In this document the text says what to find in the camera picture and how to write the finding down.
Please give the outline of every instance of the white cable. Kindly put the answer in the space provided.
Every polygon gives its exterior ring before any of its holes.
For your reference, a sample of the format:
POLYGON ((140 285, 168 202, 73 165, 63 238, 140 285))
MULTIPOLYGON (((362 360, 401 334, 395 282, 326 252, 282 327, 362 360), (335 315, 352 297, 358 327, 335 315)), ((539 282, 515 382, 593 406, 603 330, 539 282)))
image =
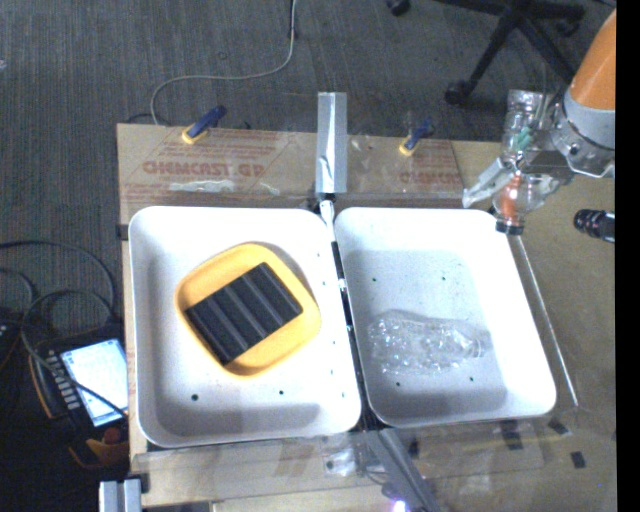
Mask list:
POLYGON ((293 0, 291 2, 291 27, 290 27, 290 31, 291 31, 291 43, 289 43, 289 54, 287 55, 287 58, 285 59, 285 61, 280 64, 280 66, 278 66, 275 69, 272 69, 270 71, 264 71, 262 73, 255 73, 255 74, 251 74, 251 75, 243 75, 243 76, 217 76, 217 75, 184 75, 184 76, 178 76, 176 78, 171 78, 170 80, 167 80, 166 82, 163 82, 162 84, 160 84, 158 87, 156 87, 156 89, 153 91, 153 94, 151 95, 151 101, 149 104, 149 108, 151 110, 151 117, 153 119, 154 124, 159 124, 158 123, 158 118, 156 117, 156 109, 155 109, 155 101, 156 101, 156 97, 158 96, 158 93, 164 89, 167 85, 172 84, 174 82, 180 82, 183 80, 251 80, 254 78, 262 78, 265 76, 269 76, 269 75, 273 75, 275 73, 277 73, 278 71, 282 70, 285 68, 285 66, 287 64, 289 64, 289 61, 291 60, 291 57, 293 55, 293 43, 295 40, 295 18, 296 18, 296 4, 298 3, 298 0, 293 0))

